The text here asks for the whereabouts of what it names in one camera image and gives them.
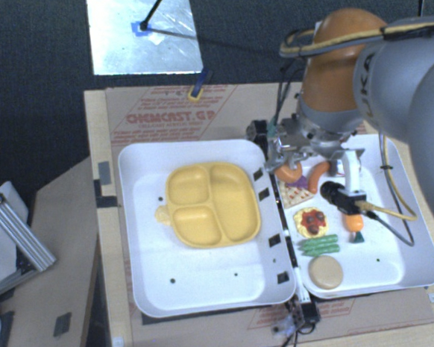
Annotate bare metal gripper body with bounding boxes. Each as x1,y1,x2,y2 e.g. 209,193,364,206
265,110,356,165

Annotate thin black and white rod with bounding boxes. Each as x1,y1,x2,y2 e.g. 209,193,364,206
263,140,311,310

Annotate black block with thin wires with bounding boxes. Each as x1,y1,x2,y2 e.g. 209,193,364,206
245,119,272,146
269,298,323,338

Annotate green beans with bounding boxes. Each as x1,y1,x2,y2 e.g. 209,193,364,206
297,234,342,258

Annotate yellow pizza slice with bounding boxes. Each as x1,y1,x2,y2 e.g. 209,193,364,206
277,177,316,210

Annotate purple grapes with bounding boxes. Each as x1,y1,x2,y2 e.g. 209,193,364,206
289,174,310,192

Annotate yellow divided plate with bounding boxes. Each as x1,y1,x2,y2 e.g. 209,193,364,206
150,158,264,254

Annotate black cylinder on white bracket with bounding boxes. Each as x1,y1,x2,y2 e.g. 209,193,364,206
316,147,371,219

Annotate yellow pasta with red meatballs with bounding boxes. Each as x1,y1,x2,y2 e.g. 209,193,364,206
292,205,330,240

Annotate brown cardboard board red print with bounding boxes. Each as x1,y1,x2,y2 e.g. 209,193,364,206
104,63,434,347

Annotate orange carrot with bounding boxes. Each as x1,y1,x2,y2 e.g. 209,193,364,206
341,210,367,245

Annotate tan round biscuit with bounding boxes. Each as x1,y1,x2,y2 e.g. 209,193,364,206
306,253,345,292

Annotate white plastic tray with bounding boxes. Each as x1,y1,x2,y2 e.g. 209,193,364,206
262,126,434,304
116,131,299,321

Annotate orange sausage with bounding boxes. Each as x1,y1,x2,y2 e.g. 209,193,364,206
306,160,334,196

